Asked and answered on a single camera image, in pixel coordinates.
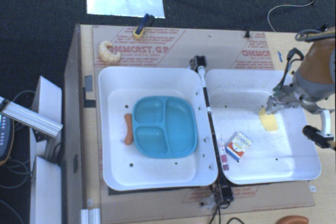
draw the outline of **orange object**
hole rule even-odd
[[[127,134],[124,140],[126,145],[130,145],[133,142],[133,126],[132,126],[132,114],[127,113],[125,115],[125,120],[127,124]]]
[[[277,224],[308,224],[309,220],[302,216],[286,216],[281,218]]]

